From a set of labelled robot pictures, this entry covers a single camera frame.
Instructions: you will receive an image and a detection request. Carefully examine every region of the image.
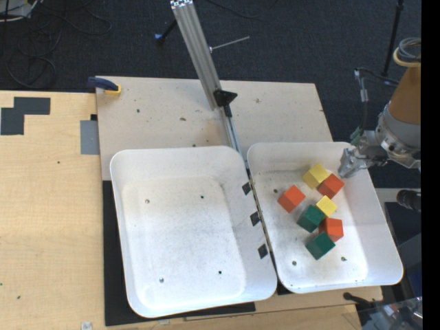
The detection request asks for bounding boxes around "pale wood board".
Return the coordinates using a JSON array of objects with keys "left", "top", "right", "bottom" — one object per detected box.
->
[{"left": 95, "top": 76, "right": 384, "bottom": 322}]

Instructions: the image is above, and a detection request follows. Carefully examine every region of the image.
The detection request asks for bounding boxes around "green cube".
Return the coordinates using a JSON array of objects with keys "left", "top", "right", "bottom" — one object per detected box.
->
[
  {"left": 305, "top": 231, "right": 336, "bottom": 261},
  {"left": 296, "top": 204, "right": 327, "bottom": 234}
]

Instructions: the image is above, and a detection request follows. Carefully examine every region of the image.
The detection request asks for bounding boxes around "orange cube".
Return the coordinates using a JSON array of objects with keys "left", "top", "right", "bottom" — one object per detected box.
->
[
  {"left": 318, "top": 217, "right": 344, "bottom": 243},
  {"left": 277, "top": 184, "right": 307, "bottom": 214},
  {"left": 316, "top": 173, "right": 346, "bottom": 200}
]

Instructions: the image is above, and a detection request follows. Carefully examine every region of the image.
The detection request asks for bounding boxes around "yellow cube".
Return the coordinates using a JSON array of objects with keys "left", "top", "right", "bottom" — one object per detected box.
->
[
  {"left": 302, "top": 162, "right": 329, "bottom": 190},
  {"left": 316, "top": 195, "right": 338, "bottom": 218}
]

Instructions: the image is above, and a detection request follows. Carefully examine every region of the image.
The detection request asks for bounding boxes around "white plastic tray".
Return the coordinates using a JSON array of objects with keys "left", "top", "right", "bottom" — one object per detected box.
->
[
  {"left": 246, "top": 141, "right": 404, "bottom": 294},
  {"left": 109, "top": 145, "right": 278, "bottom": 319}
]

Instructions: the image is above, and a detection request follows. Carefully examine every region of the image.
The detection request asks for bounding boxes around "black cylinder on white bracket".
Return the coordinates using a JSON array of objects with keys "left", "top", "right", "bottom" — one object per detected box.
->
[{"left": 395, "top": 188, "right": 422, "bottom": 214}]

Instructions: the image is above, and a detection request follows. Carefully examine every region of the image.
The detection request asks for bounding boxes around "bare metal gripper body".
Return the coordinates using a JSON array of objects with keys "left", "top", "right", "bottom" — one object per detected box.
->
[{"left": 355, "top": 129, "right": 421, "bottom": 169}]

